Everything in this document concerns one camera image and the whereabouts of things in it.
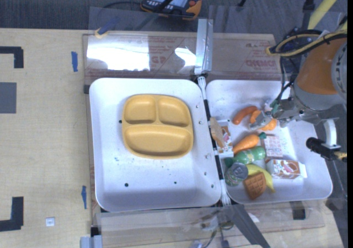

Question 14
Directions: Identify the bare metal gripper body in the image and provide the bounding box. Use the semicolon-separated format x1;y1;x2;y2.
271;97;340;128

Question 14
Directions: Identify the orange croissant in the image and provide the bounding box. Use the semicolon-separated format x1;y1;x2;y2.
249;109;277;132

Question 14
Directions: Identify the orange sausage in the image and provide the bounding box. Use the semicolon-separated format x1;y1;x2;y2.
232;105;259;126

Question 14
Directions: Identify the orange carrot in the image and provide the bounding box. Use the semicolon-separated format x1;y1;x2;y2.
232;131;268;155

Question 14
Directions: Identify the white carton orange print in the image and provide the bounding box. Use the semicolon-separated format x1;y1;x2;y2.
265;158;308;180
263;134;284;159
215;119;234;154

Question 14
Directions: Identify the green bottle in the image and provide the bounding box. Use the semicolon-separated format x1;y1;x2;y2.
224;145;267;168

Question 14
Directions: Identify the tan bread slice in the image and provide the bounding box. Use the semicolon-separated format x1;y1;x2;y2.
209;116;224;142

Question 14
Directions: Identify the yellow banana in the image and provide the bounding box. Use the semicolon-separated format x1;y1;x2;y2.
245;163;276;194

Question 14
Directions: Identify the brown cardboard board red print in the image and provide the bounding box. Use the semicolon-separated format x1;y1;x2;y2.
82;33;327;231

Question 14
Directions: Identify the green can silver top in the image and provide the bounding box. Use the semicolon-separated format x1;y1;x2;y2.
223;161;249;187

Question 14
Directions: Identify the brown waffle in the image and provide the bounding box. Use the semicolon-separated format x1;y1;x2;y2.
243;171;268;201

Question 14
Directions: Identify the white plastic tray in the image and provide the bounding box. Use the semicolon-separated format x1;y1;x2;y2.
88;77;222;213
205;79;334;206

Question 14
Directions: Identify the yellow divided plate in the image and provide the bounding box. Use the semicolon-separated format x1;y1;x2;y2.
121;93;195;160

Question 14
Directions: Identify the black cylinder on white bracket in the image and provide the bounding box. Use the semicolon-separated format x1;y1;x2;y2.
306;118;343;161

